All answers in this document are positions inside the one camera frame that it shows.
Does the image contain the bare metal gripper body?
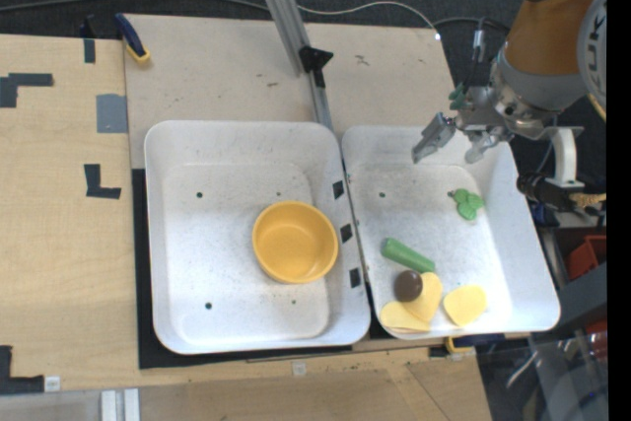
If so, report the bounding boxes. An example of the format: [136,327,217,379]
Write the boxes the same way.
[453,85,554,138]

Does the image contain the green grapes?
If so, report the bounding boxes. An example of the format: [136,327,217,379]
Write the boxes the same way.
[447,187,487,222]

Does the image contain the white plastic tray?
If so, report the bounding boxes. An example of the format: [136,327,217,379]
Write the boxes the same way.
[340,124,562,341]
[143,119,372,355]

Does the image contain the green cylinder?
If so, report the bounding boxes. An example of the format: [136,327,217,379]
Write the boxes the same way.
[381,237,437,275]

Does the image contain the brown ball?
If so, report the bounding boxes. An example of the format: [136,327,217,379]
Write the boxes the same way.
[392,269,425,304]

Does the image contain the yellow potato crisp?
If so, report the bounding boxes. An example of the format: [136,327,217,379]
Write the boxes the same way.
[442,284,489,328]
[379,300,433,335]
[402,271,445,324]

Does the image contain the yellow bowl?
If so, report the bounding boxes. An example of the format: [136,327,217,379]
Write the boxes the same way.
[251,200,340,286]

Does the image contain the pale wood board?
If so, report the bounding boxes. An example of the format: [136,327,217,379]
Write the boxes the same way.
[121,13,531,364]

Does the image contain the black cylinder on white bracket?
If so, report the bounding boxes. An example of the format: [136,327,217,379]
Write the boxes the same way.
[516,126,588,213]

